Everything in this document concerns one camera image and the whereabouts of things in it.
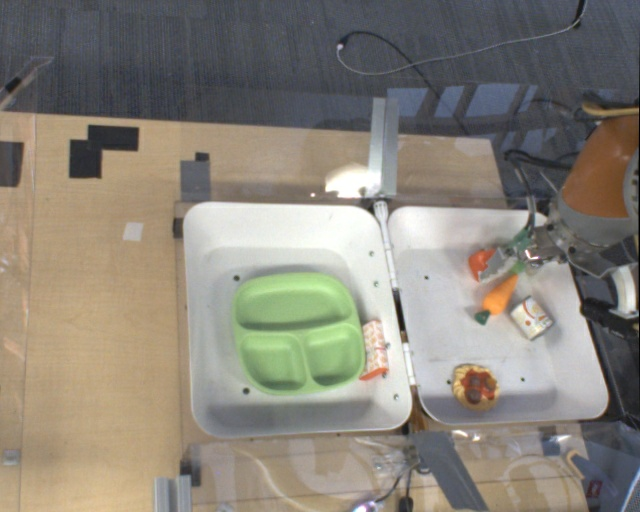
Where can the orange toy food piece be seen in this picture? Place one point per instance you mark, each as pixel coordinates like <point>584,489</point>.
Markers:
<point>478,261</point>

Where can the black cylinder on white bracket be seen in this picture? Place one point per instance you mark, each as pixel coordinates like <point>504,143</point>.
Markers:
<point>612,311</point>

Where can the white plastic tray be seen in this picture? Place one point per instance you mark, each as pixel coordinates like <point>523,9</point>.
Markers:
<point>280,230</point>
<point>450,345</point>

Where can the small white and orange can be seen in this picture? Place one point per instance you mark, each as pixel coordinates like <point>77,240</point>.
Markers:
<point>531,318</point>

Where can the green divided plate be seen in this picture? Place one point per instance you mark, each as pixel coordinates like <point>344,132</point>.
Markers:
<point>295,330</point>

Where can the orange and white patterned packet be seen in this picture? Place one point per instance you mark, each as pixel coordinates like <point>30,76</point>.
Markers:
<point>375,350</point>

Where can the round toy pizza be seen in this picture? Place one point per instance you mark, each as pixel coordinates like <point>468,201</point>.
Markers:
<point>475,387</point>

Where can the orange carrot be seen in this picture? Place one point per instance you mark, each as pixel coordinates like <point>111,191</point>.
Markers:
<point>501,296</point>

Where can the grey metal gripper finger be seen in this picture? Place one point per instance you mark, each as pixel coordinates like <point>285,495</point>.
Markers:
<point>495,266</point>

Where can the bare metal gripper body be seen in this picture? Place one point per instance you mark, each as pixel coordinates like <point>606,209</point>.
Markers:
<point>555,247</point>

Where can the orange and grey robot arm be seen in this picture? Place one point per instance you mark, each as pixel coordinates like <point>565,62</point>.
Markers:
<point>597,170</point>

